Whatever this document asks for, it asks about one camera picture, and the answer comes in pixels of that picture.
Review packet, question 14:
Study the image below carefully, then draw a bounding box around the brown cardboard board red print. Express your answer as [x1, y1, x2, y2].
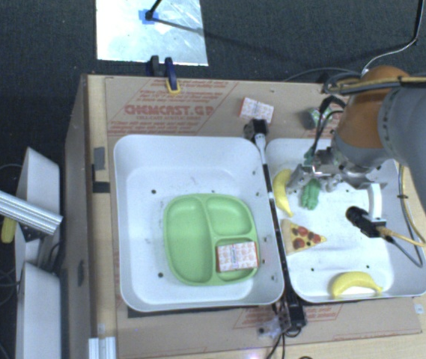
[103, 76, 423, 359]

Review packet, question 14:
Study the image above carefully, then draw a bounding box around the green broccoli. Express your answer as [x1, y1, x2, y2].
[301, 177, 321, 210]

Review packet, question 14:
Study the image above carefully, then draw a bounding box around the orange and white carton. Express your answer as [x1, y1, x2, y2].
[239, 96, 275, 124]
[215, 241, 261, 274]

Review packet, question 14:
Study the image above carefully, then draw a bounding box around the green divided plate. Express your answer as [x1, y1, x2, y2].
[162, 193, 261, 287]

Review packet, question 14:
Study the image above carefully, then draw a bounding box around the small green and grey can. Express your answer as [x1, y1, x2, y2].
[302, 106, 334, 130]

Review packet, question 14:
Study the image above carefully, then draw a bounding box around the thin black and white rod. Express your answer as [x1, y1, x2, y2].
[255, 132, 296, 308]

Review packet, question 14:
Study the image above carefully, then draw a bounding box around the pizza slice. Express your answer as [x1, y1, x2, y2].
[280, 218, 328, 256]

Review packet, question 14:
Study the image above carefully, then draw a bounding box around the yellow banana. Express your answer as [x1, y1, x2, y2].
[272, 168, 295, 218]
[328, 271, 384, 300]

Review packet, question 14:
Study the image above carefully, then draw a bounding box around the white plastic tray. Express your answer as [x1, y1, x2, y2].
[264, 137, 426, 304]
[113, 134, 285, 313]

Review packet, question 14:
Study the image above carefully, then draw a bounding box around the black cylinder on white bracket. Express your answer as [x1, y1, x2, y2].
[345, 183, 388, 239]

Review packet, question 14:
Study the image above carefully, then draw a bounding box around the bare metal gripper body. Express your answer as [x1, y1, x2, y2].
[302, 148, 388, 191]

